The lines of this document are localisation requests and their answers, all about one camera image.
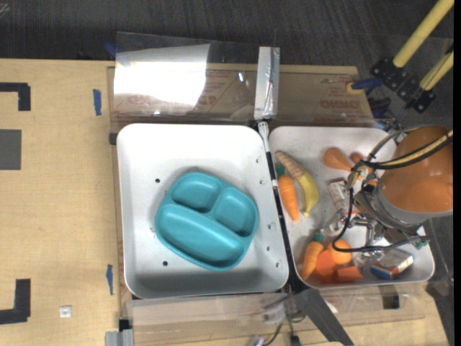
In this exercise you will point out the white plastic tray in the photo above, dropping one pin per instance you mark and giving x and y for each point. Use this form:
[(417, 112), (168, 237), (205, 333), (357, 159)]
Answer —
[(313, 146), (144, 207)]

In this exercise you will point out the orange ball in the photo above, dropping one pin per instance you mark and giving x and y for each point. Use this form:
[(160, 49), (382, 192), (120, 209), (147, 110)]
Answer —
[(342, 252)]

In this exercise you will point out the yellow-orange carrot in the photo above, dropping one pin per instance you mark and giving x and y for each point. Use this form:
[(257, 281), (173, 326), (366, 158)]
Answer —
[(311, 256)]

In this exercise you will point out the tan corn cob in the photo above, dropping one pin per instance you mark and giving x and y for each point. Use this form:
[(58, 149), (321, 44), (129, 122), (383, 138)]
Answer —
[(292, 166)]

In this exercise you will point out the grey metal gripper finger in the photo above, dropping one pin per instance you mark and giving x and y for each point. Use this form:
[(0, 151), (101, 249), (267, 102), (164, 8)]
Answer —
[(354, 222), (370, 235)]

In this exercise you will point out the blue and orange carton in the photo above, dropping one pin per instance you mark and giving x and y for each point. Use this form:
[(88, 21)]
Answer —
[(392, 265)]

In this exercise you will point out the orange carrot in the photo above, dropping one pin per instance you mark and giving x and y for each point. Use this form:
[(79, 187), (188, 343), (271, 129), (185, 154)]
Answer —
[(289, 195)]

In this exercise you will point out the orange rounded slice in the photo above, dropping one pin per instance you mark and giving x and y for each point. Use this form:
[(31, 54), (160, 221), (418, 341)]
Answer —
[(325, 263)]

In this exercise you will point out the orange wedge block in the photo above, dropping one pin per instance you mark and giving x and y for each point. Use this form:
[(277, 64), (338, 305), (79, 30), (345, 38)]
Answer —
[(347, 274)]

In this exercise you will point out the white and red packet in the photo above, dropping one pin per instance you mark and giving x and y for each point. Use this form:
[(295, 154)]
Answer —
[(338, 193)]

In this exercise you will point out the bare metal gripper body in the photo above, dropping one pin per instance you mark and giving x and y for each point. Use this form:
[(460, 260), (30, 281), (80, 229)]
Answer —
[(390, 229)]

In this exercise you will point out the small white square block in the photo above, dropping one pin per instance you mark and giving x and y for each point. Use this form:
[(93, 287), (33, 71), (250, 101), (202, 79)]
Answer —
[(65, 311)]

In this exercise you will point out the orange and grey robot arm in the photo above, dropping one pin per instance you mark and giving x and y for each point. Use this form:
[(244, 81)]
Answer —
[(419, 178)]

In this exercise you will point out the yellow banana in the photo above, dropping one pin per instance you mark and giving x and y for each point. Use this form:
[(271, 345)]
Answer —
[(309, 191)]

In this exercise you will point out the thin black and white rod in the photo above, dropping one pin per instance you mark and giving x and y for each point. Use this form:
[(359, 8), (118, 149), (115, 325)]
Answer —
[(275, 189)]

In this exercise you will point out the blue divided plate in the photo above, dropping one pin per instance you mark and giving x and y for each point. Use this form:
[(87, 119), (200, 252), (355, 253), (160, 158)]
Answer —
[(201, 229)]

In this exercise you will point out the small orange toy food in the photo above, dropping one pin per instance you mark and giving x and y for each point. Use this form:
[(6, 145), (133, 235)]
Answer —
[(357, 158)]

